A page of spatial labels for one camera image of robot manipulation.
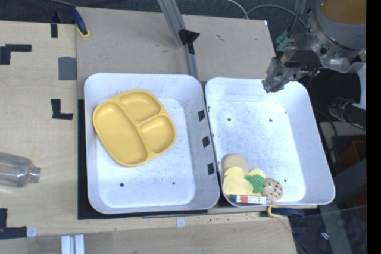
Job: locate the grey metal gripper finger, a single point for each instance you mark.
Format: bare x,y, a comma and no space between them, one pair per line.
271,71
282,81

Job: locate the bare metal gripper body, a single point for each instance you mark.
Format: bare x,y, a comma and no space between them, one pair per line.
303,60

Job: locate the white plastic tray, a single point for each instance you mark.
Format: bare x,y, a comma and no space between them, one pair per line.
149,190
262,142

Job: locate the tan round biscuit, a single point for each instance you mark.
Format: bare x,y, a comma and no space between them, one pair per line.
234,161

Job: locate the small yellow toy slice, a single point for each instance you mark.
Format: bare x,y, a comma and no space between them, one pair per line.
257,172
233,171

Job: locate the green ridged toy leaf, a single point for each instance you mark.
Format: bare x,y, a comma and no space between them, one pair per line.
256,183

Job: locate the chocolate chip cookie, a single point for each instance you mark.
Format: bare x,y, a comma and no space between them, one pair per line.
272,189

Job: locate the red white blue packet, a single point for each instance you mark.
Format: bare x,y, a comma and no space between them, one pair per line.
248,199

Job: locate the pale wood board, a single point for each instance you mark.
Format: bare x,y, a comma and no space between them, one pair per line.
134,44

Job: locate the yellow divided plate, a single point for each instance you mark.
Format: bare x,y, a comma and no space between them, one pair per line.
125,134

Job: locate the clear plastic bottle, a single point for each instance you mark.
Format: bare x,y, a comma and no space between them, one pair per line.
15,169

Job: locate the black cylinder on white bracket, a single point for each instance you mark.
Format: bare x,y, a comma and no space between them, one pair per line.
346,112

